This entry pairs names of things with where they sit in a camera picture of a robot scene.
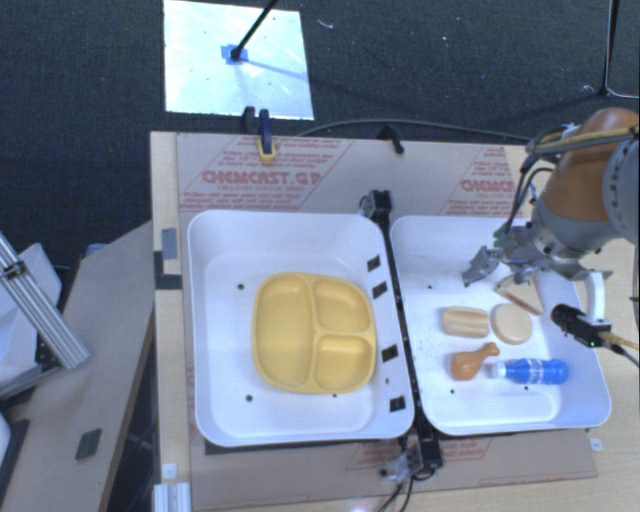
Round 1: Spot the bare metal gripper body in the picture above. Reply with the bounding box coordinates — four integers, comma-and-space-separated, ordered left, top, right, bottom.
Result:
498, 224, 589, 275

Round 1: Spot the tan toy pizza slice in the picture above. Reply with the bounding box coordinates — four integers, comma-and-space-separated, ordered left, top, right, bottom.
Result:
494, 277, 545, 317

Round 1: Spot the round cream toy biscuit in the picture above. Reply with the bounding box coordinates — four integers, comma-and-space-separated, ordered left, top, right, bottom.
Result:
489, 302, 534, 346

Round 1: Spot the tan toy hot dog bun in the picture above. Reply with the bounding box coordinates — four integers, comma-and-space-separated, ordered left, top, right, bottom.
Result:
440, 305, 491, 339

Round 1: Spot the thin black rod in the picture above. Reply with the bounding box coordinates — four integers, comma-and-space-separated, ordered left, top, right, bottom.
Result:
375, 212, 432, 451

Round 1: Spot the blue bottle with white cap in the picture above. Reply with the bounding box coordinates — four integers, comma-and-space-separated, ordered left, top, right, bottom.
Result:
483, 357, 569, 387

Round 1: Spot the orange toy chicken drumstick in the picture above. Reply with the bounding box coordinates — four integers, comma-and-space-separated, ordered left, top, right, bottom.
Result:
449, 341, 502, 383

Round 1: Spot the white plastic tray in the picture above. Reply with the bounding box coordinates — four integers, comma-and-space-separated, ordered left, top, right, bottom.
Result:
389, 215, 613, 437
187, 209, 417, 448

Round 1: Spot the brown cardboard board, red print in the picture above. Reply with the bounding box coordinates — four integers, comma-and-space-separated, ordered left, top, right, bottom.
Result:
175, 132, 599, 499

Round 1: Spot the yellow divided plate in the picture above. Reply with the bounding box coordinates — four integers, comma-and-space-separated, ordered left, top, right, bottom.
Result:
251, 271, 378, 395

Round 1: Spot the black cylinder on white bracket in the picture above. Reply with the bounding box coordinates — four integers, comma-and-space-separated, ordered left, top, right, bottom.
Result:
550, 269, 614, 349

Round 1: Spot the black block with thin wires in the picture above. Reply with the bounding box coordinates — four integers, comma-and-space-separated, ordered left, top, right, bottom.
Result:
416, 433, 444, 475
359, 189, 394, 219

